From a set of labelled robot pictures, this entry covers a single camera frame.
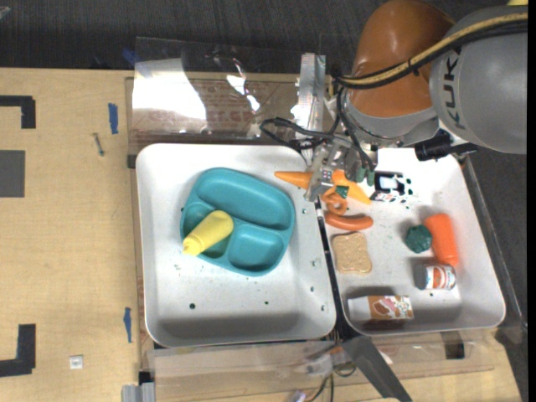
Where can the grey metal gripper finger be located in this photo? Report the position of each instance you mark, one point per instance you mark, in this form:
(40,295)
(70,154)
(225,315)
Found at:
(314,191)

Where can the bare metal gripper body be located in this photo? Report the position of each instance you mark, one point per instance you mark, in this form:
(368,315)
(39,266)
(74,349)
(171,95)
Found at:
(331,157)

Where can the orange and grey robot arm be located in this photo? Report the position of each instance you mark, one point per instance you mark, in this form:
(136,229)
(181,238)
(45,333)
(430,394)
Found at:
(398,53)

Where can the orange carrot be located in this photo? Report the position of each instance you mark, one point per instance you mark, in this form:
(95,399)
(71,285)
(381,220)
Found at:
(293,178)

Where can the orange sausage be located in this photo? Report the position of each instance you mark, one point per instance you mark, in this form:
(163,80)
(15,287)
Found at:
(349,222)

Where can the teal divided plate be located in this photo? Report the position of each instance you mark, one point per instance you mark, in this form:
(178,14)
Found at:
(251,199)

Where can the black and white carton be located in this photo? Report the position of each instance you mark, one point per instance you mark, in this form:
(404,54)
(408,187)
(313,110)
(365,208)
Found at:
(391,184)

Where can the tan bread slice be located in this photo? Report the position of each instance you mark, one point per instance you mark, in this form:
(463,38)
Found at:
(351,253)

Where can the yellow squeeze bottle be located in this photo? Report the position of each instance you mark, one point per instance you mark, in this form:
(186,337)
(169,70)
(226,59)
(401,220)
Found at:
(209,233)

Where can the green broccoli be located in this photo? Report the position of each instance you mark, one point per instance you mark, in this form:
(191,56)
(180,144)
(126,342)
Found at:
(418,239)

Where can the white plastic tray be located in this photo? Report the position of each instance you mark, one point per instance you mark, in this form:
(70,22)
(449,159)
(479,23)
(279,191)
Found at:
(234,308)
(389,283)

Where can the orange bottle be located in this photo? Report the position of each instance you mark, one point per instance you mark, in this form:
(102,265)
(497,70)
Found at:
(441,237)

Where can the brown and white carton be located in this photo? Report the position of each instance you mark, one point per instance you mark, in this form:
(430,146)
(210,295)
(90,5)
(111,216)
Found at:
(385,308)

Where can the white and orange can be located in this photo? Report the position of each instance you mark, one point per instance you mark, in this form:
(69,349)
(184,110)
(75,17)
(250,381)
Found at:
(437,276)

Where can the small grey screw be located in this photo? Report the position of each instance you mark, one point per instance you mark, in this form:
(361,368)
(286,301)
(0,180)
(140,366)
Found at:
(99,145)

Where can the small white square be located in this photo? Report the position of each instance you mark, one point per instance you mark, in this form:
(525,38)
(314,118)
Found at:
(75,362)

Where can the black cylinder on white bracket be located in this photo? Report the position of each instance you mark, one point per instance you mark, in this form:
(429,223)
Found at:
(433,147)

